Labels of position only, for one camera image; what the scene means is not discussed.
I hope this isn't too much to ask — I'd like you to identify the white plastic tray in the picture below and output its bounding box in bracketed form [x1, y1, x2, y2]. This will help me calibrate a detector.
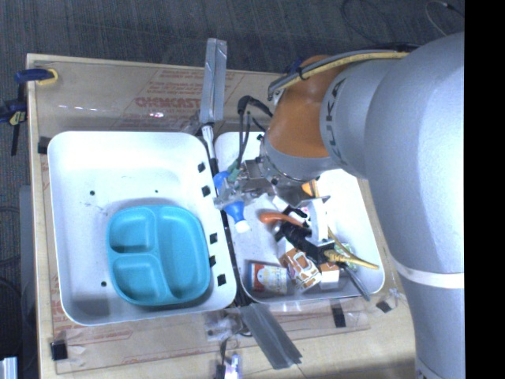
[212, 131, 386, 305]
[47, 129, 238, 327]

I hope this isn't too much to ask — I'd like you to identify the brown cardboard board red print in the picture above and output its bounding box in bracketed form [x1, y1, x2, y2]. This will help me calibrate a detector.
[33, 62, 400, 375]

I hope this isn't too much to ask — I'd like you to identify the green packet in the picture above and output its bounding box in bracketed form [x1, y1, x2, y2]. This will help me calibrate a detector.
[334, 242, 361, 272]

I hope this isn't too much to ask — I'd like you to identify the orange and white carton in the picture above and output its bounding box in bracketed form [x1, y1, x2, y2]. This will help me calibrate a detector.
[277, 247, 322, 292]

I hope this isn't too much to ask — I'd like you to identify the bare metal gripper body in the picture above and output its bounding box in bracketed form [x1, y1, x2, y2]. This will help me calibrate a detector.
[240, 157, 319, 204]

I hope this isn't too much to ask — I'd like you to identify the black cylinder on white bracket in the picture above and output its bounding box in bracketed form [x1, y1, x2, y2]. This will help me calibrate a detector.
[271, 195, 336, 262]

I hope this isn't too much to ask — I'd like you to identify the blue bottle with white cap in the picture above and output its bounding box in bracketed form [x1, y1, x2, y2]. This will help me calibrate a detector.
[212, 170, 252, 235]

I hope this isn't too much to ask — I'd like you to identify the white and orange cube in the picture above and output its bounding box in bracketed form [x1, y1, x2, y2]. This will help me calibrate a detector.
[318, 262, 342, 291]

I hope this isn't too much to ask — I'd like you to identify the red and white carton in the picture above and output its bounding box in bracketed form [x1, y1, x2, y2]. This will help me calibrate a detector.
[247, 261, 291, 296]

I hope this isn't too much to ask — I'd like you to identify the blue divided plate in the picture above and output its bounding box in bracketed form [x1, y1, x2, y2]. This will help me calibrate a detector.
[105, 204, 212, 307]

